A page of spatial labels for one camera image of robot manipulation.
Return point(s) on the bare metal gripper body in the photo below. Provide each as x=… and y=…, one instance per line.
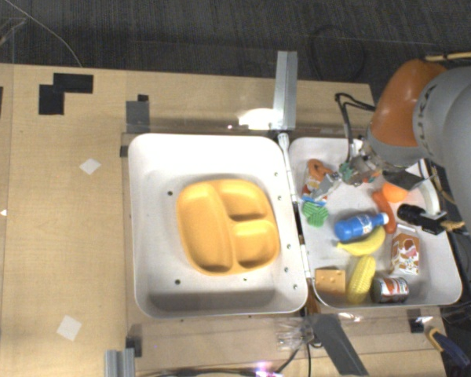
x=364, y=165

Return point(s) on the brown and white carton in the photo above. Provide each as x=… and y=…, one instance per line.
x=405, y=253

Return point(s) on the green ribbed toy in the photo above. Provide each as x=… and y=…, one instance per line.
x=315, y=213

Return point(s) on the white plastic tray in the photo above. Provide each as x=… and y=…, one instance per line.
x=435, y=273
x=157, y=218

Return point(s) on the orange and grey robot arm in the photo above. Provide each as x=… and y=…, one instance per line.
x=447, y=124

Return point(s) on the orange sausage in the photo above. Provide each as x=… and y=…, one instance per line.
x=384, y=206

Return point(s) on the yellow divided plate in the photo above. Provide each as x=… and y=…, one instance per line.
x=204, y=226

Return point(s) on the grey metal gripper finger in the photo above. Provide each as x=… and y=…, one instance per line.
x=321, y=191
x=331, y=179

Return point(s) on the blue bottle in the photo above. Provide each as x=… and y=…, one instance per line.
x=351, y=227

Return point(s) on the white and red packet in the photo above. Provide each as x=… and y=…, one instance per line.
x=308, y=184

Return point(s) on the yellow cheese wedge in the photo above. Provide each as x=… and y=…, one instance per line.
x=330, y=282

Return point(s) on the orange pretzel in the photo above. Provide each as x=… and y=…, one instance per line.
x=313, y=166

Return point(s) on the red and white can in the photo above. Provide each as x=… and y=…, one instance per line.
x=390, y=289

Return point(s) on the yellow banana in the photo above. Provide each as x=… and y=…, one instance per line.
x=363, y=246

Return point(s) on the black cylinder on white bracket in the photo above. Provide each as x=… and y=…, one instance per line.
x=414, y=213

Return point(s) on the yellow corn cob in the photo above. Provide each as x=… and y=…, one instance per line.
x=361, y=279

